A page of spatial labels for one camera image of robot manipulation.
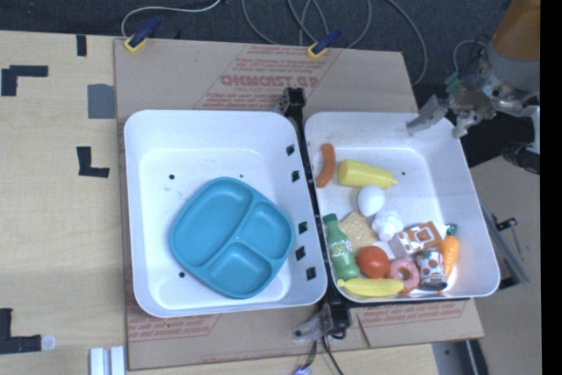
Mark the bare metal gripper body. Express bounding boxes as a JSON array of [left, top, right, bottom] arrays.
[[445, 72, 536, 120]]

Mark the white plastic tray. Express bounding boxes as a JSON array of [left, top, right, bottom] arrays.
[[123, 108, 328, 319], [303, 111, 501, 304]]

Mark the yellow squeeze bottle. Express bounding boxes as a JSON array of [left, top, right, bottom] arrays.
[[336, 159, 400, 191]]

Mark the white egg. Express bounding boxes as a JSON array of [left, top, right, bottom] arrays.
[[357, 184, 386, 218]]

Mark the orange sausage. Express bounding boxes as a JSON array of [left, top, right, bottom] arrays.
[[314, 142, 337, 189]]

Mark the white lumpy toy food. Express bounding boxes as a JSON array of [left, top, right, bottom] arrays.
[[371, 209, 404, 242]]

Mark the orange and white carton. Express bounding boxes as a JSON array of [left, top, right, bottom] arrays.
[[388, 220, 448, 260]]

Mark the orange carrot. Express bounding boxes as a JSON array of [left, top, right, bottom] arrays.
[[437, 223, 460, 280]]

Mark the thin black rod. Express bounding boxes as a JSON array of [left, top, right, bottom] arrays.
[[293, 108, 340, 309]]

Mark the tan biscuit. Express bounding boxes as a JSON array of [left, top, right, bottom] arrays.
[[338, 212, 378, 250]]

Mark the white can, red print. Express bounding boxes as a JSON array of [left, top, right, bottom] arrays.
[[415, 249, 449, 292]]

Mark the red tomato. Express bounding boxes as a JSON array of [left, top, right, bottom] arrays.
[[356, 245, 391, 279]]

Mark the pink doughnut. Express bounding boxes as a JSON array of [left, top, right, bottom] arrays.
[[388, 258, 422, 293]]

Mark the green bottle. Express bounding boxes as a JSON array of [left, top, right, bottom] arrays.
[[322, 213, 362, 282]]

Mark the yellow banana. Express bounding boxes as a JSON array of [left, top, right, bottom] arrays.
[[336, 278, 405, 299]]

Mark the blue divided plate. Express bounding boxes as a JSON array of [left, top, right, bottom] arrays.
[[169, 176, 295, 299]]

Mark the brown cardboard board, red print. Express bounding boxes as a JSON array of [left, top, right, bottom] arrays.
[[112, 37, 486, 371]]

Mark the black cylinder on white bracket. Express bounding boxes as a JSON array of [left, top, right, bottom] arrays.
[[500, 103, 541, 176]]

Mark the black block with wires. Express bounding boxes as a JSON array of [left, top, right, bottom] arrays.
[[328, 299, 353, 331], [280, 86, 306, 116]]

